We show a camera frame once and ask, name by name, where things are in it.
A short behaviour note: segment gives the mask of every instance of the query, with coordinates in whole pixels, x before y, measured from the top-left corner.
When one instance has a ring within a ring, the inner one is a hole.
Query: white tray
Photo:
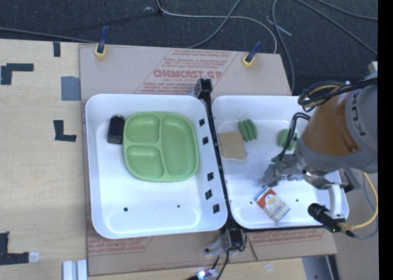
[[[197,173],[186,181],[149,182],[126,168],[123,146],[107,142],[109,121],[147,111],[172,112],[194,126],[200,154]],[[206,109],[192,96],[95,95],[85,108],[91,216],[105,238],[134,238],[211,231],[227,220],[227,208]],[[209,142],[203,144],[203,138]]]
[[[270,160],[280,153],[277,134],[289,127],[296,112],[304,112],[296,96],[220,96],[212,104],[217,134],[238,130],[237,122],[251,119],[257,128],[258,138],[245,142],[247,157],[244,160],[222,157],[225,185],[228,191],[233,218],[248,229],[307,227],[321,225],[308,214],[311,203],[330,206],[329,192],[315,189],[305,181],[281,181],[273,187],[277,195],[290,207],[290,211],[274,222],[255,203],[262,191],[260,180]],[[301,134],[306,120],[297,120],[296,131]],[[340,183],[340,175],[326,175],[331,182]],[[348,204],[341,189],[342,214],[348,216]]]

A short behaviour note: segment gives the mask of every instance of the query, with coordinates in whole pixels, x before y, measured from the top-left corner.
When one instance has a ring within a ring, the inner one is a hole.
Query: robotic arm
[[[329,89],[317,97],[321,90]],[[310,87],[300,95],[298,103],[315,107],[312,116],[295,114],[289,127],[284,150],[268,166],[262,178],[263,186],[274,187],[282,180],[304,179],[317,189],[329,189],[331,208],[339,185],[329,182],[324,175],[341,168],[359,169],[365,173],[378,172],[378,75],[373,73],[355,85],[327,83]],[[296,119],[309,122],[301,136],[296,139],[292,154],[286,154],[294,134]],[[308,211],[316,220],[324,221],[327,214],[336,219],[337,209],[327,212],[323,206],[312,204]],[[331,231],[333,225],[324,226]]]

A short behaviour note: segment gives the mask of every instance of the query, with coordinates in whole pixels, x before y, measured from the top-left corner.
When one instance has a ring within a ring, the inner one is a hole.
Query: table surface
[[[39,261],[1,266],[0,279],[61,279],[67,260],[87,258],[82,116],[80,101],[62,101],[61,78],[79,77],[79,45],[0,40],[0,65],[33,63],[0,85],[0,233],[9,253],[38,252]],[[76,141],[55,141],[54,120]],[[230,263],[225,279],[306,279],[302,259]],[[187,279],[200,268],[94,276],[93,279]]]

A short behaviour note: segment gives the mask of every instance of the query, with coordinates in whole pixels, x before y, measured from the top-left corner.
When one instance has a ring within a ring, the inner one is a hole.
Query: cardboard
[[[216,257],[204,255],[203,249],[220,236],[219,231],[117,240],[95,232],[90,214],[85,104],[100,93],[192,95],[199,78],[212,80],[212,99],[290,95],[281,57],[258,53],[245,67],[241,60],[247,52],[107,45],[105,56],[97,57],[94,49],[95,45],[80,45],[79,49],[89,275],[210,267]],[[247,239],[245,250],[231,255],[230,263],[337,252],[332,235],[323,228],[259,231],[247,233]]]

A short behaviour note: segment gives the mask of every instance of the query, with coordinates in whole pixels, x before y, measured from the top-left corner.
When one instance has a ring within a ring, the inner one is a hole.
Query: green plate
[[[145,181],[183,181],[199,167],[194,127],[187,118],[174,113],[129,116],[124,125],[123,149],[130,173]]]

